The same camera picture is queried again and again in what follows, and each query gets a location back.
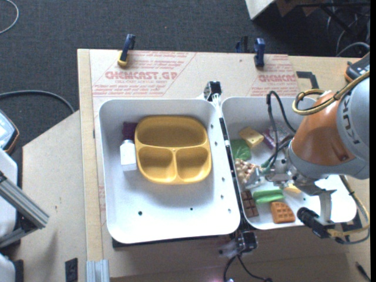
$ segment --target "white bottle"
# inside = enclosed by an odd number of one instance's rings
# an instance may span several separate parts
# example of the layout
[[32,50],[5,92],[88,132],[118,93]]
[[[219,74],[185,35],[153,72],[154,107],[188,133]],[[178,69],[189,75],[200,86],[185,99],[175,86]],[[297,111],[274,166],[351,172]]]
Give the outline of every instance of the white bottle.
[[124,172],[137,169],[136,146],[132,140],[124,140],[121,144],[120,162]]

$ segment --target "green small object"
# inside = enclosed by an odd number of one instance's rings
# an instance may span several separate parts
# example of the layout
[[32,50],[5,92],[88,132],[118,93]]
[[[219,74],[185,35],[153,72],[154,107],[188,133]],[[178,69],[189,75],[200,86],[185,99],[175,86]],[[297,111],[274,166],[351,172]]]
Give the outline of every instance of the green small object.
[[284,199],[281,189],[256,191],[252,196],[256,204],[269,203],[275,200]]
[[284,199],[283,194],[275,194],[275,195],[261,197],[257,200],[254,200],[254,202],[256,204],[264,204],[264,203],[274,202],[275,200],[283,200],[283,199]]
[[234,159],[241,159],[243,161],[251,159],[251,150],[245,140],[235,139],[230,141],[230,145]]

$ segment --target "yellow divided plate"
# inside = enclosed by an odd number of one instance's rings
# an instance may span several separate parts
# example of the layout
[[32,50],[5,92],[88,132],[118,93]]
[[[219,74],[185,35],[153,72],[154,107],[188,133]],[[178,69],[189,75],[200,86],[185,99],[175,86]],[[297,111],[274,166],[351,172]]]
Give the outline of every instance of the yellow divided plate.
[[146,117],[136,127],[135,146],[139,170],[154,183],[197,183],[212,168],[206,129],[193,117]]

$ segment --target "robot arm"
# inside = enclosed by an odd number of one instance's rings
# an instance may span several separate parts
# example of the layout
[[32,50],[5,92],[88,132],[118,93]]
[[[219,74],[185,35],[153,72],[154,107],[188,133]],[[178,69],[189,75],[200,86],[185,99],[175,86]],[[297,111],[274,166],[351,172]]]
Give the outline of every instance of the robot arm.
[[[315,106],[334,95],[319,98]],[[370,176],[370,78],[326,108],[306,116],[290,143],[291,165],[303,177]]]
[[[310,196],[319,196],[320,215],[302,208],[298,218],[311,227],[321,238],[343,237],[344,233],[334,230],[331,218],[331,194],[335,190],[326,190],[316,186],[315,182],[331,174],[340,175],[349,189],[345,175],[356,179],[370,176],[370,78],[369,71],[349,83],[343,90],[333,94],[320,90],[309,90],[308,94],[321,94],[309,110],[298,110],[300,94],[293,109],[304,117],[296,131],[285,159],[276,162],[269,172],[262,173],[268,181],[283,185],[292,180],[297,188]],[[357,206],[368,212],[357,199]]]

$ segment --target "blue clamp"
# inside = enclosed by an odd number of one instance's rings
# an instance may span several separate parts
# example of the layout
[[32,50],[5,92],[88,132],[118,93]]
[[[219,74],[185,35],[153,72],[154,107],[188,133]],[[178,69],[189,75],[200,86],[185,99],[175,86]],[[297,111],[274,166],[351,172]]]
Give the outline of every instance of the blue clamp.
[[119,54],[119,58],[117,60],[120,67],[125,67],[128,63],[128,50],[132,50],[135,46],[135,39],[136,36],[132,34],[128,34],[127,38],[125,39],[123,51]]
[[265,41],[262,38],[257,38],[254,41],[254,51],[256,55],[254,56],[254,64],[256,67],[264,66],[264,51],[265,51]]
[[240,41],[236,43],[235,51],[237,53],[250,53],[248,49],[248,36],[241,37]]

